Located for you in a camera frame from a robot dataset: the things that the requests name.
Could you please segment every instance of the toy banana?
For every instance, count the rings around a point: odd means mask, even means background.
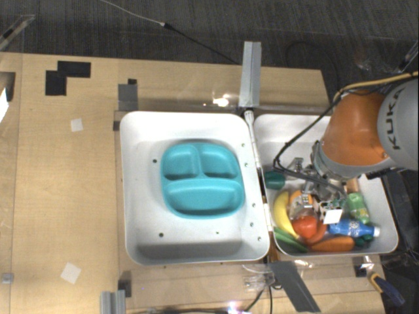
[[[287,191],[282,192],[274,202],[274,220],[279,229],[291,234],[293,237],[298,238],[298,235],[293,229],[293,225],[289,220],[287,214],[289,193]]]

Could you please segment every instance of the red tomato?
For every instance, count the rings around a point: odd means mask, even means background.
[[[303,238],[310,238],[317,233],[317,219],[311,215],[292,221],[294,231]]]

